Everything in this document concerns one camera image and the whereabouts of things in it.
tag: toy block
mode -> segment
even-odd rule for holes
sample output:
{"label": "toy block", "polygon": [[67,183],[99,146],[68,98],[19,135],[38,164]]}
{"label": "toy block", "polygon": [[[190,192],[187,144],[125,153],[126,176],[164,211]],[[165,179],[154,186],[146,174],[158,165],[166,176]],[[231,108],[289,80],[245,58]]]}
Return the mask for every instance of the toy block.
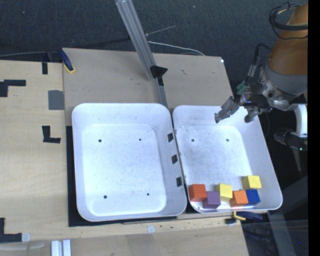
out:
{"label": "toy block", "polygon": [[207,198],[203,201],[203,208],[216,209],[221,205],[220,195],[218,191],[207,191]]}
{"label": "toy block", "polygon": [[235,190],[232,192],[232,198],[229,201],[231,207],[241,207],[249,203],[245,190]]}
{"label": "toy block", "polygon": [[258,175],[248,175],[242,179],[244,190],[261,189],[260,177]]}
{"label": "toy block", "polygon": [[219,192],[220,200],[223,202],[228,202],[232,198],[231,185],[220,183],[217,186],[215,186],[214,191]]}
{"label": "toy block", "polygon": [[255,206],[257,203],[260,202],[258,190],[248,189],[245,192],[246,192],[246,196],[248,197],[248,202],[249,202],[248,206]]}
{"label": "toy block", "polygon": [[188,188],[190,202],[202,202],[207,198],[206,186],[204,184],[192,184]]}

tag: block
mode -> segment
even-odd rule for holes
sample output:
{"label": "block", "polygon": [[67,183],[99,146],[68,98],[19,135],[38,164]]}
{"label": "block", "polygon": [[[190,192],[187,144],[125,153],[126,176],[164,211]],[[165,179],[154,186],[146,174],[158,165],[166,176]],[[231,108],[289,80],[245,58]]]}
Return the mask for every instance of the block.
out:
{"label": "block", "polygon": [[207,198],[206,186],[204,184],[192,184],[188,187],[190,202],[202,202]]}
{"label": "block", "polygon": [[218,191],[207,191],[207,198],[203,201],[203,208],[216,209],[221,205],[220,195]]}
{"label": "block", "polygon": [[260,202],[260,197],[257,189],[248,189],[245,192],[246,196],[248,197],[248,206],[255,206]]}
{"label": "block", "polygon": [[235,190],[232,192],[232,198],[229,201],[231,207],[241,207],[249,203],[245,190]]}
{"label": "block", "polygon": [[261,181],[258,175],[248,175],[242,178],[242,187],[244,190],[261,189]]}
{"label": "block", "polygon": [[214,191],[218,191],[220,200],[228,202],[232,198],[232,185],[220,183],[215,186]]}

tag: blue block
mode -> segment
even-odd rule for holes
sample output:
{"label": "blue block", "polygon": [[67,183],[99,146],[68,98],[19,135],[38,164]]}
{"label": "blue block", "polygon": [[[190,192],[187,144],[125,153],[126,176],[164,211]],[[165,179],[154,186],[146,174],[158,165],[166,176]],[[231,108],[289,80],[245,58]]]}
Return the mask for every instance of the blue block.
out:
{"label": "blue block", "polygon": [[245,192],[246,192],[246,196],[248,197],[248,201],[249,201],[247,206],[255,206],[257,203],[260,202],[260,197],[259,197],[257,189],[248,189]]}

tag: white cable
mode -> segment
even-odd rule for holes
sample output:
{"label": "white cable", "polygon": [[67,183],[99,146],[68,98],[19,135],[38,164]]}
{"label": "white cable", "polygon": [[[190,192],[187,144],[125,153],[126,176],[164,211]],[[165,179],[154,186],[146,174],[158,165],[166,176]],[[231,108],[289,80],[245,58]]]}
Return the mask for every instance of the white cable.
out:
{"label": "white cable", "polygon": [[150,44],[154,44],[154,45],[160,45],[160,46],[169,46],[169,47],[173,47],[173,48],[178,48],[178,49],[182,49],[182,50],[187,50],[187,51],[193,51],[196,52],[202,56],[206,56],[204,55],[202,52],[198,51],[198,50],[194,50],[194,49],[190,49],[190,48],[184,48],[184,47],[180,47],[180,46],[175,46],[175,45],[170,45],[170,44],[166,44],[166,43],[161,43],[161,42],[151,42],[148,41]]}

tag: table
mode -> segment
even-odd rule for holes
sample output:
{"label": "table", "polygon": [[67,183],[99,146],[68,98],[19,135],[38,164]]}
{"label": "table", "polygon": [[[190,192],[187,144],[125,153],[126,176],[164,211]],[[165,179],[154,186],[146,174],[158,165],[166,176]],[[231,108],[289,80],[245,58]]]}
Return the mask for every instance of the table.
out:
{"label": "table", "polygon": [[[145,239],[158,253],[153,255],[193,255],[196,250],[248,255],[240,223],[226,225],[226,214],[183,213],[175,220],[68,226],[66,126],[71,125],[72,109],[82,102],[158,99],[135,52],[64,50],[74,74],[61,63],[47,63],[43,74],[41,62],[0,61],[0,82],[26,80],[26,86],[9,86],[8,97],[0,97],[4,232],[30,234],[31,242],[71,239],[73,255],[137,255]],[[168,68],[163,81],[171,111],[179,105],[221,105],[232,95],[220,57],[156,53],[154,58]],[[64,93],[65,111],[49,110],[49,91]],[[50,126],[50,136],[61,138],[60,143],[44,143],[42,126]],[[155,232],[148,234],[148,226]]]}

